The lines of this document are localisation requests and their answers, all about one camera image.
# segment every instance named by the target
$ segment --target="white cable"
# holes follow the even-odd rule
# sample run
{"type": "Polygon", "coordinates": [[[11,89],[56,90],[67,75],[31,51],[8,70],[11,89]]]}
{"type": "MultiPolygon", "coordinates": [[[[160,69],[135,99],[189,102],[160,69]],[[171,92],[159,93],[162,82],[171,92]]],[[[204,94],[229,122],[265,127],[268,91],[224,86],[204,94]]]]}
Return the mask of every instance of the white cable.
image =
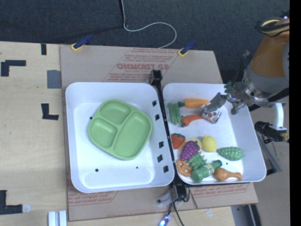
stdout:
{"type": "Polygon", "coordinates": [[[172,27],[170,24],[163,23],[163,22],[152,23],[152,24],[149,24],[149,25],[147,25],[147,26],[145,26],[145,27],[143,27],[143,28],[135,29],[135,30],[127,29],[127,27],[126,27],[126,16],[125,16],[125,12],[124,12],[123,0],[120,0],[120,1],[121,1],[121,6],[122,6],[122,12],[123,12],[123,27],[124,27],[124,29],[125,29],[126,31],[128,31],[128,32],[138,32],[138,31],[141,31],[141,30],[143,30],[143,29],[146,29],[146,28],[148,28],[148,27],[150,27],[150,26],[152,26],[152,25],[155,25],[155,24],[164,24],[164,25],[167,25],[167,26],[169,26],[169,27],[171,27],[171,28],[173,29],[173,31],[174,31],[174,40],[172,40],[170,43],[168,43],[168,44],[166,44],[166,45],[164,45],[164,46],[162,46],[162,47],[160,47],[160,48],[165,48],[165,47],[171,45],[171,44],[176,40],[176,38],[177,38],[177,31],[175,30],[175,28],[172,27]]]}

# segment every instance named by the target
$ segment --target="red strawberry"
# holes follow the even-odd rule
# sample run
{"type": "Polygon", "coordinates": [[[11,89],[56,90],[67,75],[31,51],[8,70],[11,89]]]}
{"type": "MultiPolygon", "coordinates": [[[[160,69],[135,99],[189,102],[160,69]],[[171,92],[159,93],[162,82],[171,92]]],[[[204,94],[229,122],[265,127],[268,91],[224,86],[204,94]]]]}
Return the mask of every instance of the red strawberry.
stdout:
{"type": "Polygon", "coordinates": [[[186,161],[189,158],[193,157],[199,151],[199,146],[195,141],[188,141],[186,145],[183,147],[181,160],[186,161]]]}

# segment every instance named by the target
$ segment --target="green vegetable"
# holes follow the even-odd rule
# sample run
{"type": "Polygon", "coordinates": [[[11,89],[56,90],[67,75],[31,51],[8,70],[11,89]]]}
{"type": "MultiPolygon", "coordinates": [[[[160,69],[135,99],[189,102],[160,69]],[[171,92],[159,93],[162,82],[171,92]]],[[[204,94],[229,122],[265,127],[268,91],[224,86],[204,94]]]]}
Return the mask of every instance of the green vegetable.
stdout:
{"type": "Polygon", "coordinates": [[[201,153],[195,154],[193,157],[191,157],[187,161],[187,163],[193,170],[198,169],[202,165],[206,164],[206,162],[207,162],[207,159],[204,159],[204,156],[201,155],[201,153]]]}
{"type": "Polygon", "coordinates": [[[234,146],[223,147],[223,148],[217,149],[216,151],[219,155],[221,155],[222,157],[224,157],[230,161],[238,161],[244,156],[241,149],[238,147],[234,147],[234,146]]]}
{"type": "Polygon", "coordinates": [[[169,110],[169,119],[170,121],[176,125],[181,122],[181,115],[178,103],[168,103],[168,110],[169,110]]]}

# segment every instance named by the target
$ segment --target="yellow lemon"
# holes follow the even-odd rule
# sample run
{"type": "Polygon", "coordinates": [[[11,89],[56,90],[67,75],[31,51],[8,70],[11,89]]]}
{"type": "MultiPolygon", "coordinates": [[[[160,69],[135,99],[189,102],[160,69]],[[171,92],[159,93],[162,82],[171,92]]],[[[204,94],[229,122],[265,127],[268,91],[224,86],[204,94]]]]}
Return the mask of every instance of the yellow lemon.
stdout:
{"type": "Polygon", "coordinates": [[[189,142],[189,141],[194,141],[194,142],[196,142],[197,145],[199,146],[199,151],[202,150],[202,142],[201,142],[200,139],[198,139],[198,138],[189,138],[189,139],[185,140],[185,141],[180,145],[180,147],[179,147],[180,152],[182,152],[183,147],[184,147],[184,146],[186,145],[186,143],[189,142]]]}
{"type": "Polygon", "coordinates": [[[204,136],[202,139],[202,146],[207,152],[215,152],[217,148],[217,142],[212,136],[204,136]]]}

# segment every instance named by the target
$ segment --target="white tray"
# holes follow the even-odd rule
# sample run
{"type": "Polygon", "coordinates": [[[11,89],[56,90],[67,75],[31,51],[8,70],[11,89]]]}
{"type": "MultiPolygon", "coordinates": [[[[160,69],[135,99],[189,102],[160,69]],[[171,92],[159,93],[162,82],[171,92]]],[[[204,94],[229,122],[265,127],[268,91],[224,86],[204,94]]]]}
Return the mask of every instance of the white tray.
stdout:
{"type": "Polygon", "coordinates": [[[156,90],[146,83],[77,82],[66,90],[71,180],[84,193],[166,186],[174,178],[162,112],[156,90]],[[110,99],[122,100],[146,113],[153,130],[133,160],[117,159],[89,139],[90,117],[110,99]]]}
{"type": "MultiPolygon", "coordinates": [[[[195,83],[171,83],[163,89],[164,103],[166,106],[166,116],[170,135],[180,133],[186,139],[192,137],[202,138],[205,135],[213,136],[217,141],[217,148],[236,146],[239,147],[244,157],[239,161],[229,161],[221,157],[217,152],[206,152],[202,150],[201,155],[207,162],[215,160],[222,161],[222,167],[232,172],[240,172],[242,180],[228,179],[226,181],[217,181],[213,176],[209,176],[196,183],[190,177],[179,174],[180,178],[190,185],[199,184],[221,184],[221,183],[243,183],[261,181],[266,176],[266,166],[261,153],[261,149],[254,130],[253,122],[247,106],[239,110],[236,115],[231,114],[232,105],[226,102],[219,110],[222,115],[216,124],[212,124],[205,119],[191,122],[187,127],[181,127],[180,124],[174,125],[169,120],[169,111],[167,104],[184,101],[187,98],[200,98],[211,100],[218,92],[224,94],[224,85],[222,84],[195,84],[195,83]]],[[[180,108],[181,116],[190,114],[200,114],[201,108],[187,109],[180,108]]],[[[180,158],[180,151],[174,150],[175,160],[180,158]]]]}

